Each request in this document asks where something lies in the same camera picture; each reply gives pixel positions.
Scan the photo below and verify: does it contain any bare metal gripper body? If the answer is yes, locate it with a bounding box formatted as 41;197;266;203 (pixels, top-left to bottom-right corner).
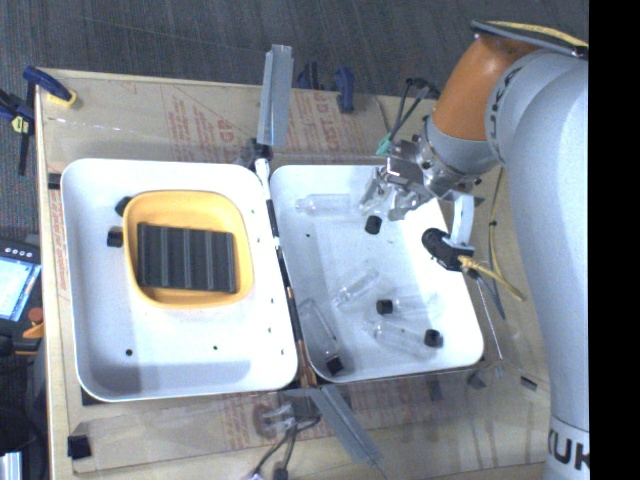
383;139;485;200

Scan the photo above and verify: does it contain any white plastic tray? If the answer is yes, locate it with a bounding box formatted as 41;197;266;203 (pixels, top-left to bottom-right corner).
268;163;486;385
59;157;300;404

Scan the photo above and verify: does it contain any clear plastic bottle black cap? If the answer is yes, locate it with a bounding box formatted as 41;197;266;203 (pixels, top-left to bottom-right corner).
365;316;445;360
375;291;445;320
297;297;346;377

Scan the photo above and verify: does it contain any thin black and white rod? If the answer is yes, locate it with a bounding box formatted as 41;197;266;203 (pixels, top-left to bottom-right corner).
253;156;318;388

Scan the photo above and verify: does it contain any yellow bowl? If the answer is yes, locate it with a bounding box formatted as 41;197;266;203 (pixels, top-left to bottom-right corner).
121;189;255;310

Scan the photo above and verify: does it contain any brown cardboard board red print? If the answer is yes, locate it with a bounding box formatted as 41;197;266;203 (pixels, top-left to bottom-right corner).
33;66;552;475

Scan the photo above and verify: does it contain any black ribbed block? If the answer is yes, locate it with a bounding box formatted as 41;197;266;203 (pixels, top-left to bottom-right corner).
135;222;238;294

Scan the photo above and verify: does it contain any black cylinder on white bracket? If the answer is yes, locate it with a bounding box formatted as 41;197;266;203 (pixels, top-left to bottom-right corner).
420;192;479;273

